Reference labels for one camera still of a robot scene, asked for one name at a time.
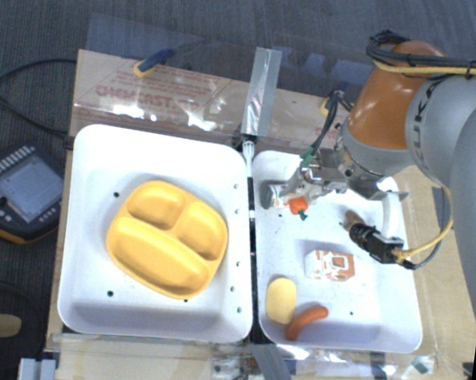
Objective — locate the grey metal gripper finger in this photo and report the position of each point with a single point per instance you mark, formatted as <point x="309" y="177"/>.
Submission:
<point x="294" y="183"/>
<point x="315" y="192"/>

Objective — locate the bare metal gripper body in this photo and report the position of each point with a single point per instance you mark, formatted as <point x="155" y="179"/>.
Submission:
<point x="333" y="172"/>

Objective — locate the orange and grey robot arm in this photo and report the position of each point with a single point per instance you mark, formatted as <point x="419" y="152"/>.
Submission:
<point x="460" y="141"/>

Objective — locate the orange carrot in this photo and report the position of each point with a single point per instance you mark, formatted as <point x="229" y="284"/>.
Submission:
<point x="297" y="205"/>

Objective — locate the small grey and white can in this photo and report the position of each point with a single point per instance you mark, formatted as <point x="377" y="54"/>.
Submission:
<point x="269" y="195"/>

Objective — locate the brown rounded toy food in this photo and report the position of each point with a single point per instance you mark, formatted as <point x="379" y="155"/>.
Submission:
<point x="351" y="218"/>

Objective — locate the thin black and white rod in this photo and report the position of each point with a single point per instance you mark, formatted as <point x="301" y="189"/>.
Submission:
<point x="253" y="217"/>

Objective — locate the white and orange carton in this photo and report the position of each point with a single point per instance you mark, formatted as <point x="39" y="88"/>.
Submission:
<point x="330" y="265"/>

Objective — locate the pale yellow bread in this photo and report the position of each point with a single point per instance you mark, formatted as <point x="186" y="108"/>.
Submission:
<point x="280" y="299"/>
<point x="3" y="324"/>

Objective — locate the white plastic tray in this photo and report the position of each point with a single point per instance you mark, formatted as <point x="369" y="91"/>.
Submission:
<point x="96" y="226"/>
<point x="345" y="305"/>

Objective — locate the orange sausage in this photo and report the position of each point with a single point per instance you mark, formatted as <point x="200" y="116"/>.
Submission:
<point x="306" y="321"/>

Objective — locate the yellow divided plate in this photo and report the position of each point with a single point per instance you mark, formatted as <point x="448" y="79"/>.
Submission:
<point x="169" y="241"/>

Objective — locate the brown cardboard board, red print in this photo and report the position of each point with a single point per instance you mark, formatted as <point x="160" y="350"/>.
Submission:
<point x="176" y="97"/>

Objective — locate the black cylinder on white bracket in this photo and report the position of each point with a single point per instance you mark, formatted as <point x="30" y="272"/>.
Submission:
<point x="378" y="241"/>

